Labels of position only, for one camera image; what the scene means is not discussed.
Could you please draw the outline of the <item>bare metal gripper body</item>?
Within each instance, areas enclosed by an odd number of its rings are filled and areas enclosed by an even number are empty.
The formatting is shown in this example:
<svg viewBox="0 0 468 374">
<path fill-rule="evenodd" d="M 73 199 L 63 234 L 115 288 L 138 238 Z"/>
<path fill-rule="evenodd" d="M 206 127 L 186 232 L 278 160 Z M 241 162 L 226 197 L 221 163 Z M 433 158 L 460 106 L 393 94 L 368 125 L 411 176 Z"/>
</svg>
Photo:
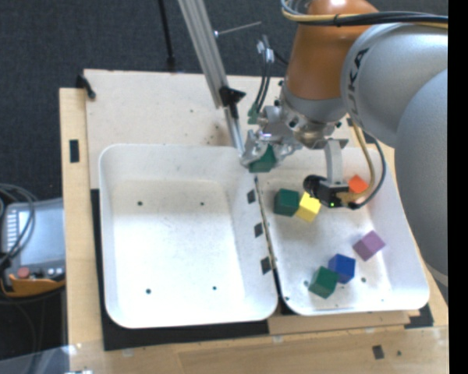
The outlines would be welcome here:
<svg viewBox="0 0 468 374">
<path fill-rule="evenodd" d="M 265 106 L 258 115 L 257 137 L 277 145 L 302 145 L 321 149 L 335 131 L 336 122 L 315 120 L 284 105 Z"/>
</svg>

